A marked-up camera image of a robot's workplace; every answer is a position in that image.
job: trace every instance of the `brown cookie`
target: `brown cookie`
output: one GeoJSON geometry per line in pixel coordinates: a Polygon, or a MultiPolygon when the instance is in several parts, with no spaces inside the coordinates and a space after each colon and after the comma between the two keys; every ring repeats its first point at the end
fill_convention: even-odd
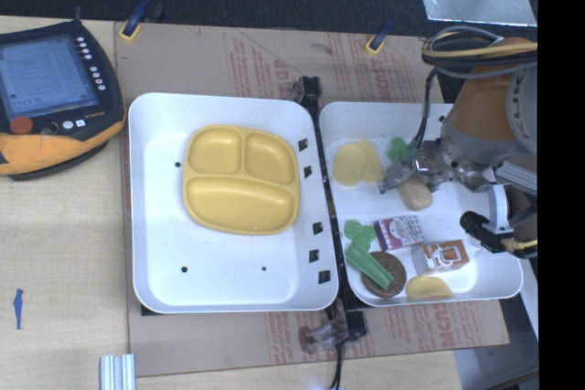
{"type": "Polygon", "coordinates": [[[397,257],[394,257],[388,252],[370,252],[370,255],[390,272],[394,277],[394,281],[390,283],[387,289],[383,290],[374,280],[362,273],[361,277],[366,289],[380,298],[393,298],[402,291],[406,284],[406,270],[404,269],[404,265],[402,265],[402,262],[397,257]]]}

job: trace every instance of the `white tray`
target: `white tray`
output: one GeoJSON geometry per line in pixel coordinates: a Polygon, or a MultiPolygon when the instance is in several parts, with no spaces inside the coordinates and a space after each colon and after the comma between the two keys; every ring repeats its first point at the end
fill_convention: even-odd
{"type": "MultiPolygon", "coordinates": [[[[446,116],[450,108],[451,105],[447,104],[431,105],[425,140],[440,136],[439,117],[446,116]]],[[[323,108],[319,122],[339,229],[343,233],[344,224],[349,219],[371,225],[378,219],[417,215],[427,241],[460,238],[468,252],[475,252],[478,243],[461,228],[459,219],[468,210],[489,216],[487,194],[474,194],[459,183],[445,183],[432,194],[431,206],[420,211],[410,211],[402,202],[398,189],[381,195],[377,184],[360,182],[349,187],[339,184],[331,177],[333,161],[339,147],[361,139],[368,139],[374,144],[386,171],[390,166],[386,154],[391,139],[401,137],[409,142],[419,128],[421,109],[420,104],[362,102],[334,102],[323,108]]],[[[351,240],[342,237],[344,251],[350,243],[351,240]]],[[[381,250],[377,239],[370,247],[370,251],[374,250],[381,250]]],[[[409,247],[390,252],[404,264],[407,279],[416,275],[410,252],[409,247]]],[[[462,269],[438,275],[454,293],[449,299],[414,300],[407,297],[405,289],[394,298],[383,299],[366,289],[356,268],[347,265],[347,275],[356,296],[364,303],[377,307],[509,298],[520,291],[523,280],[518,258],[508,253],[492,254],[484,248],[462,269]]]]}
{"type": "Polygon", "coordinates": [[[146,308],[309,311],[333,302],[335,249],[314,126],[303,107],[286,100],[147,93],[130,106],[128,124],[133,285],[146,308]],[[235,235],[202,227],[187,213],[176,163],[190,136],[212,124],[271,132],[291,145],[301,187],[290,227],[271,236],[235,235]],[[300,151],[302,140],[307,147],[300,151]]]}

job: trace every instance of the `blue mark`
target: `blue mark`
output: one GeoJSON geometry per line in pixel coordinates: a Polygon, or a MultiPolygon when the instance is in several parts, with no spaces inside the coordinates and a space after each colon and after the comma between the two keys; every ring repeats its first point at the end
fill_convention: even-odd
{"type": "Polygon", "coordinates": [[[14,301],[15,314],[16,314],[16,329],[17,330],[22,329],[22,327],[20,326],[20,322],[22,319],[22,294],[23,294],[23,291],[20,288],[18,288],[16,290],[16,296],[15,296],[15,301],[14,301]]]}

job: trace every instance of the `emergency stop button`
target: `emergency stop button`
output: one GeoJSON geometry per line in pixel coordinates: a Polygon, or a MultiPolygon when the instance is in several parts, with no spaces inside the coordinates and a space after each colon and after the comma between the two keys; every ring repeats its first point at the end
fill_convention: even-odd
{"type": "Polygon", "coordinates": [[[16,117],[10,121],[10,131],[14,135],[27,135],[33,131],[33,122],[28,117],[16,117]]]}

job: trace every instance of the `cardboard sheet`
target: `cardboard sheet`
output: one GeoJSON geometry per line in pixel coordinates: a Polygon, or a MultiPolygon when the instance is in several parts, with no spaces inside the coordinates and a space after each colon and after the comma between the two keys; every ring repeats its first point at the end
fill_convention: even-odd
{"type": "MultiPolygon", "coordinates": [[[[387,37],[380,53],[368,35],[144,24],[133,42],[116,39],[128,103],[150,92],[283,99],[301,76],[320,77],[322,105],[335,100],[421,102],[430,68],[420,40],[387,37]]],[[[441,102],[439,86],[431,95],[441,102]]],[[[326,322],[324,311],[148,313],[133,293],[127,133],[121,135],[128,317],[136,375],[149,376],[334,360],[305,353],[299,333],[326,322]]],[[[346,358],[426,353],[509,343],[497,300],[365,309],[369,333],[346,358]]]]}

